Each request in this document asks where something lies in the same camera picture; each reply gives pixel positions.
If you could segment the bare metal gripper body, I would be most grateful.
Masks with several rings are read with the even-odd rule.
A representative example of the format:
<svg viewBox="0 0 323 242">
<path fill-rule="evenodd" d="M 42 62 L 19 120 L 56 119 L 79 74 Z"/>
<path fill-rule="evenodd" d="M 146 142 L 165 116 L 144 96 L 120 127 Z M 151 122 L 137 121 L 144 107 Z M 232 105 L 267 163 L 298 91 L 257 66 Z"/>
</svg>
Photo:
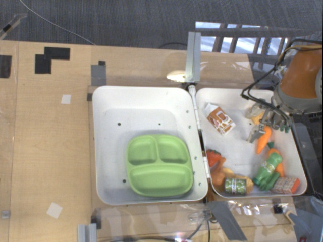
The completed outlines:
<svg viewBox="0 0 323 242">
<path fill-rule="evenodd" d="M 260 126 L 268 126 L 273 130 L 278 131 L 289 131 L 290 118 L 280 109 L 267 108 L 260 119 Z"/>
</svg>

